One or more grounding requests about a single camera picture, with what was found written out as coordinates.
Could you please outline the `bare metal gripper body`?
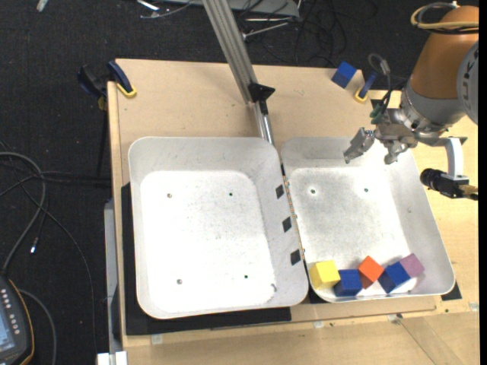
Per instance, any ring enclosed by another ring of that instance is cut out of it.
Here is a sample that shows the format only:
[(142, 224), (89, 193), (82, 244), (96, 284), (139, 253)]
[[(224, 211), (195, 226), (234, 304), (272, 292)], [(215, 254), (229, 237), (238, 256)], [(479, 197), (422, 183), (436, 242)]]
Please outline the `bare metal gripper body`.
[(401, 144), (416, 146), (418, 143), (435, 145), (441, 136), (449, 129), (445, 125), (431, 123), (415, 113), (409, 119), (403, 109), (388, 108), (381, 114), (379, 123), (374, 130), (375, 138), (383, 143), (396, 141)]

